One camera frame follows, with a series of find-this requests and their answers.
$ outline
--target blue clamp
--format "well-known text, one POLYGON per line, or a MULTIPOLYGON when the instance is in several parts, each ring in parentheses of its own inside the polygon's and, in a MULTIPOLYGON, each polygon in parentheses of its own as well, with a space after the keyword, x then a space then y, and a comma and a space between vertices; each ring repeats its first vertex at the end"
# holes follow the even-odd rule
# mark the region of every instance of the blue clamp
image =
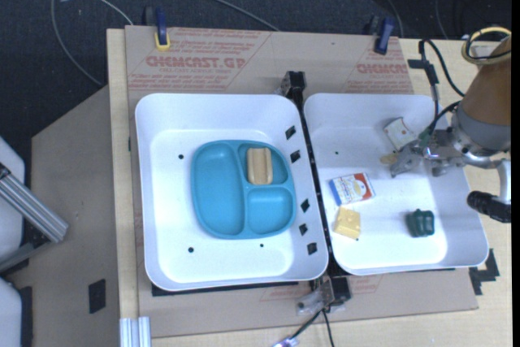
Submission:
POLYGON ((396 21, 393 18, 384 18, 379 27, 378 38, 375 40, 374 52, 385 55, 388 49, 388 40, 392 35, 393 29, 396 27, 396 21))
POLYGON ((157 32, 155 33, 155 47, 160 51, 170 49, 170 37, 166 26, 166 16, 160 7, 155 9, 155 19, 157 20, 157 32))

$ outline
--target white surface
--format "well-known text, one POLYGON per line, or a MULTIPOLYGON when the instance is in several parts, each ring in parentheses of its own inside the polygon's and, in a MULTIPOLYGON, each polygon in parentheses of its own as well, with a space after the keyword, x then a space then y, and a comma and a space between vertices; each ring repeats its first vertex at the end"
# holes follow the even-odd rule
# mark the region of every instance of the white surface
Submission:
POLYGON ((145 266, 158 287, 175 291, 312 280, 323 274, 327 246, 300 117, 289 100, 276 95, 150 94, 137 104, 136 130, 145 266), (287 140, 285 131, 291 126, 297 133, 287 140), (224 139, 266 142, 287 159, 297 196, 297 217, 287 231, 262 239, 224 240, 199 225, 190 189, 192 156, 199 146, 224 139), (301 157, 290 163, 295 150, 301 157), (304 213, 300 204, 306 199, 310 207, 304 213), (308 229, 304 236, 302 224, 308 229), (318 250, 308 255, 310 243, 318 250))
MULTIPOLYGON (((25 167, 22 158, 0 137, 0 162, 20 182, 24 182, 25 167)), ((0 259, 20 247, 24 217, 0 197, 0 259)))
POLYGON ((22 300, 18 292, 0 279, 0 347, 20 347, 22 300))
MULTIPOLYGON (((475 266, 488 255, 480 218, 466 204, 462 168, 434 178, 425 162, 392 178, 380 158, 393 151, 383 127, 403 117, 419 134, 433 117, 429 97, 391 94, 315 94, 305 102, 323 203, 330 229, 337 206, 329 180, 365 172, 375 197, 352 205, 361 214, 357 241, 331 232, 336 261, 354 275, 475 266), (420 208, 435 215, 435 235, 413 238, 405 215, 420 208)), ((441 120, 437 127, 446 127, 441 120)))

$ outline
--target dark green object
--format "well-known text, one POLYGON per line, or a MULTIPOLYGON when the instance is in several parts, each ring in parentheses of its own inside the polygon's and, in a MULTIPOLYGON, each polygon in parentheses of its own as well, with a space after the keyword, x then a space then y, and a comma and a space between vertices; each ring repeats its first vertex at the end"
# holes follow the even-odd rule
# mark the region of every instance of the dark green object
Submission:
POLYGON ((413 237, 425 237, 433 235, 436 230, 434 227, 435 216, 431 211, 423 211, 419 208, 413 213, 406 215, 406 224, 413 237))

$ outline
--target divided blue plate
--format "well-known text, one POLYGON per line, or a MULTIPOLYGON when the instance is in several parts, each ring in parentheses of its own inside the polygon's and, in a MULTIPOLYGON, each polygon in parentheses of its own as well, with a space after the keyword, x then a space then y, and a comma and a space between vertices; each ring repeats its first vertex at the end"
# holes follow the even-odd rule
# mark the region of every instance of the divided blue plate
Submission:
POLYGON ((296 216, 293 177, 284 156, 258 141, 213 141, 197 149, 191 165, 193 207, 201 226, 223 239, 274 236, 296 216), (247 179, 247 149, 269 148, 273 181, 247 179))

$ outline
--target yellow sponge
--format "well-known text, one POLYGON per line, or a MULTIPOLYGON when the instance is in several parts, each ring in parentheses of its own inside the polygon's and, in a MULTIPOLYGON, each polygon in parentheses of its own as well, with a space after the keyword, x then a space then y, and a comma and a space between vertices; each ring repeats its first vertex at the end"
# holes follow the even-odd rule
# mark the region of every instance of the yellow sponge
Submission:
POLYGON ((357 239, 361 233, 361 216, 357 211, 340 206, 334 231, 351 239, 357 239))

